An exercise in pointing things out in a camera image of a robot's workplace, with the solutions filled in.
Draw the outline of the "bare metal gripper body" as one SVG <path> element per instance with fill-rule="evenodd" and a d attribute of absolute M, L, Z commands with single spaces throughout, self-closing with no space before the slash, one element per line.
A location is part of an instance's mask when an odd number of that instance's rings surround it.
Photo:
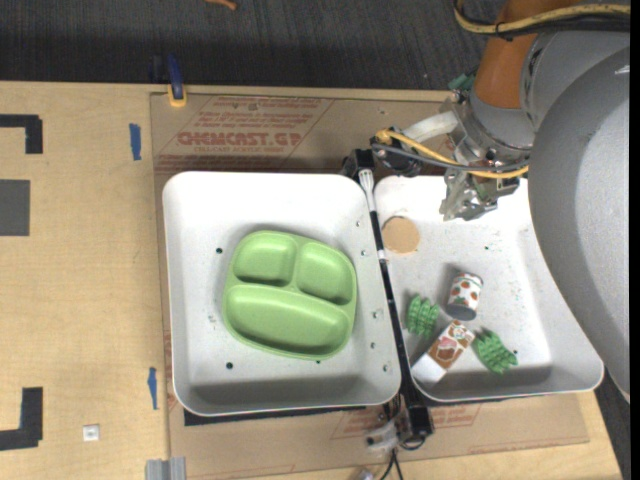
<path fill-rule="evenodd" d="M 464 184 L 466 196 L 478 193 L 481 197 L 495 197 L 511 194 L 518 186 L 519 179 L 528 171 L 528 158 L 509 152 L 500 156 L 497 147 L 485 147 L 471 139 L 459 141 L 453 149 L 452 159 L 460 167 L 450 167 L 445 173 L 445 184 Z"/>

